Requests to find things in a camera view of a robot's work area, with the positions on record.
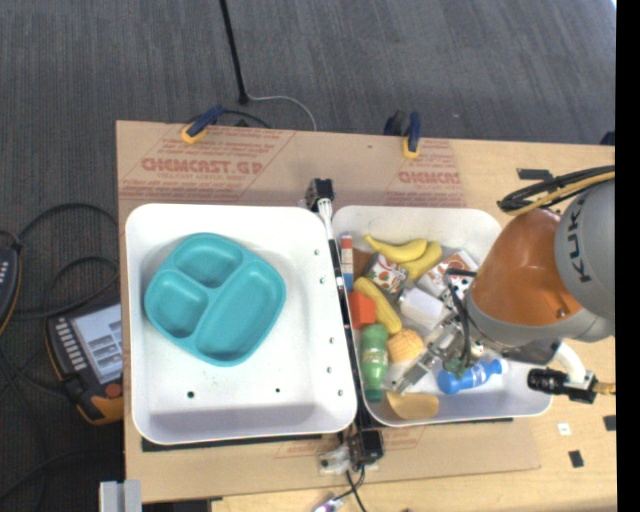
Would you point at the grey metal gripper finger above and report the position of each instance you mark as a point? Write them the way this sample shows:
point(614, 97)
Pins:
point(434, 344)
point(412, 375)

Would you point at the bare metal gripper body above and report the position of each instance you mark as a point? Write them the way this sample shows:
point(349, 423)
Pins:
point(452, 340)

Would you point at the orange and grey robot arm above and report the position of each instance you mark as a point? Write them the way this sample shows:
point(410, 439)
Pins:
point(520, 280)

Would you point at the short yellow corn piece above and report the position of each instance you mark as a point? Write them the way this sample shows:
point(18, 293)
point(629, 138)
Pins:
point(404, 346)

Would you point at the white box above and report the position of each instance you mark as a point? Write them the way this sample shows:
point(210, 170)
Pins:
point(422, 306)

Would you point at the blue and white bottle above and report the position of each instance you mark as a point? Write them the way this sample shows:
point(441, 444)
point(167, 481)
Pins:
point(465, 379)

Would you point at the green plastic bottle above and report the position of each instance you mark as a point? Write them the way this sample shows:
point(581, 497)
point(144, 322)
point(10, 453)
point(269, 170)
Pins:
point(374, 357)

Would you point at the yellow corn cob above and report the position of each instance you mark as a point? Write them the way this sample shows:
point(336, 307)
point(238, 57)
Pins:
point(382, 305)

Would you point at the red and white carton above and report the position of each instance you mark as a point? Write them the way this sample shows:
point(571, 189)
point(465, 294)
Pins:
point(447, 267)

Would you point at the orange cube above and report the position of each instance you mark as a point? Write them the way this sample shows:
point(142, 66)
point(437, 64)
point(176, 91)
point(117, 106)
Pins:
point(361, 310)

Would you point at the yellow banana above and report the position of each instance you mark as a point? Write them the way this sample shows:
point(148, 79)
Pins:
point(425, 262)
point(397, 250)

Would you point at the small can with tomato print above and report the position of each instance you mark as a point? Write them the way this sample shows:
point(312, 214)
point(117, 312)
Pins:
point(386, 274)

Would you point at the white plastic tray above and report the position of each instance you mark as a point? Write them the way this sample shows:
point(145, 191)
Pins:
point(300, 320)
point(465, 227)

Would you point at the slim red blue white can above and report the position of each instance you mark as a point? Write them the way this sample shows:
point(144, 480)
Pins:
point(346, 260)

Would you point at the blue divided plate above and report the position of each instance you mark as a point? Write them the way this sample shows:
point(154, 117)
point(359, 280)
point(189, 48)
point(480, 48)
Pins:
point(220, 305)

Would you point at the brown cardboard board red print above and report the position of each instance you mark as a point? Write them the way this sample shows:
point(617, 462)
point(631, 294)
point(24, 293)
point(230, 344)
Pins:
point(225, 165)

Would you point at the black cylinder on white bracket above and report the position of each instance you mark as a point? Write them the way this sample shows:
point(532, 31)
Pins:
point(550, 381)

